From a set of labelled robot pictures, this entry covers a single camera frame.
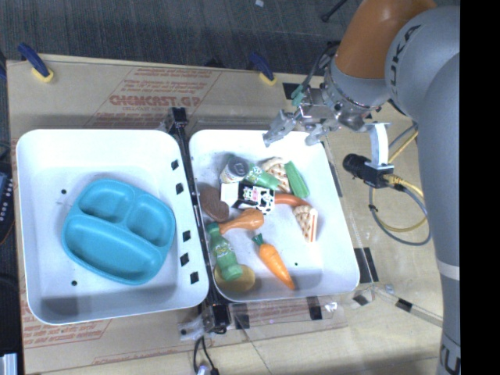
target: black hole in bin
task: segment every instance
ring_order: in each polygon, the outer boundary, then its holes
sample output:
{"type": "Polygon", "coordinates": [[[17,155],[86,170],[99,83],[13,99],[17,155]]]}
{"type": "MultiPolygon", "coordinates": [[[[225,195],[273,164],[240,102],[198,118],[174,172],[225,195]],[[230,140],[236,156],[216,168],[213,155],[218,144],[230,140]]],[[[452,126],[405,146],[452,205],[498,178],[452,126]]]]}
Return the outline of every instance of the black hole in bin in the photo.
{"type": "Polygon", "coordinates": [[[199,276],[198,276],[198,272],[193,272],[191,274],[191,284],[195,284],[196,282],[198,282],[200,280],[199,276]]]}
{"type": "Polygon", "coordinates": [[[180,264],[185,266],[187,263],[189,263],[189,255],[186,253],[180,257],[180,264]]]}

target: toy carrot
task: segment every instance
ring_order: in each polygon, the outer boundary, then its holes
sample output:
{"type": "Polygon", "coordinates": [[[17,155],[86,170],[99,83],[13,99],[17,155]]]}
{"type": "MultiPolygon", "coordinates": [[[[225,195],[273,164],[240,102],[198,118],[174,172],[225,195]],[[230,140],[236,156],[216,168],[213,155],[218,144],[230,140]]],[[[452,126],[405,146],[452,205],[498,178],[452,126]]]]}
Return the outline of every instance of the toy carrot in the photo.
{"type": "Polygon", "coordinates": [[[287,267],[284,265],[276,248],[269,243],[265,243],[262,234],[258,234],[252,240],[259,246],[259,257],[266,267],[290,289],[295,289],[294,281],[291,279],[287,267]]]}
{"type": "Polygon", "coordinates": [[[292,207],[299,207],[300,205],[310,205],[306,200],[291,195],[290,193],[276,193],[274,195],[274,204],[288,204],[292,207]]]}

